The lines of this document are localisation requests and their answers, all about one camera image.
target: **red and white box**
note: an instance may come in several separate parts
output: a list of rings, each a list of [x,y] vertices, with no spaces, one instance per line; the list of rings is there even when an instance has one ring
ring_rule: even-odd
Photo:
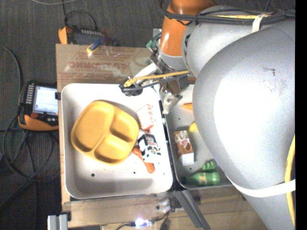
[[[150,130],[154,126],[154,118],[152,107],[147,104],[137,111],[140,121],[140,128],[143,130]]]
[[[186,130],[176,131],[173,134],[174,143],[177,150],[177,157],[182,165],[194,163],[194,151],[191,145],[188,132]]]

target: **cardboard box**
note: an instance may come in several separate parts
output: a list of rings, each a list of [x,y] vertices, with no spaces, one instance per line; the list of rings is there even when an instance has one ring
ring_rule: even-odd
[[[186,130],[176,131],[174,133],[174,144],[177,157],[182,165],[191,165],[194,163],[194,151],[191,145],[188,132]]]

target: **yellow cable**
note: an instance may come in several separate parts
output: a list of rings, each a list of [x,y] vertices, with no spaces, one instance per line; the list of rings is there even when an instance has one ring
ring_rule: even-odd
[[[287,162],[286,162],[286,172],[284,176],[284,182],[289,182],[291,181],[291,170],[292,170],[292,165],[293,165],[293,158],[295,155],[295,134],[293,136],[292,143],[290,145],[288,157],[287,157]],[[294,211],[294,204],[293,204],[293,197],[292,197],[292,192],[289,192],[286,194],[287,196],[287,202],[288,202],[288,207],[290,211],[290,216],[293,222],[293,225],[295,226],[295,211]]]
[[[188,70],[186,70],[186,71],[171,72],[171,73],[166,73],[166,74],[161,74],[161,75],[151,75],[151,76],[144,76],[144,77],[133,78],[133,79],[127,80],[125,82],[125,84],[124,84],[124,87],[129,87],[129,86],[131,86],[132,84],[134,84],[138,80],[157,79],[157,78],[164,78],[164,77],[170,77],[170,76],[187,74],[187,73],[189,73]]]

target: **button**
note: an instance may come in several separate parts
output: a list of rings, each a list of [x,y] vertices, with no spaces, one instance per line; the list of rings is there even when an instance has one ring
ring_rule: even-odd
[[[38,113],[31,113],[31,118],[38,118]]]

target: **green bottle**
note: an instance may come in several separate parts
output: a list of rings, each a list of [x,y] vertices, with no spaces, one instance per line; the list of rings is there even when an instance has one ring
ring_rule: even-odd
[[[183,184],[193,184],[197,186],[209,186],[209,185],[219,185],[220,184],[220,175],[218,172],[213,173],[195,173],[192,176],[182,177]]]

